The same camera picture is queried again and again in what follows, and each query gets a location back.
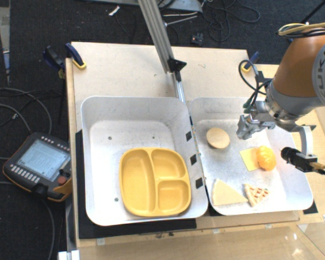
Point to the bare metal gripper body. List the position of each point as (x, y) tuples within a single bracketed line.
[(265, 115)]

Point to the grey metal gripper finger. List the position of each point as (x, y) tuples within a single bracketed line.
[(242, 129), (255, 130)]

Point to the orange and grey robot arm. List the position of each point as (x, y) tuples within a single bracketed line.
[(295, 69)]

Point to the round tan biscuit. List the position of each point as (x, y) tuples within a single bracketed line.
[(218, 137)]

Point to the yellow cheese slice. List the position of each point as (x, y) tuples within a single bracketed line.
[(249, 158)]

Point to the yellow orange toy croissant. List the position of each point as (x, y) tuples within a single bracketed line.
[(266, 158)]

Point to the white plastic tray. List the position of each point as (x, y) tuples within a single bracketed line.
[(140, 134), (227, 166)]

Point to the toy pizza slice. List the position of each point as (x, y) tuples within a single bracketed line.
[(254, 195)]

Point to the beige triangular bread slice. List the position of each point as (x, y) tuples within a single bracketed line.
[(224, 195)]

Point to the black block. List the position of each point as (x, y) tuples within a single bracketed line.
[(178, 76)]

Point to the yellow divided plate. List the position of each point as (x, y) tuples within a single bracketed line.
[(140, 183)]

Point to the pale wood board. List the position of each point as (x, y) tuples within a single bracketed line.
[(124, 72)]

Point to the black cylinder on white bracket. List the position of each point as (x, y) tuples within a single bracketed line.
[(296, 157)]

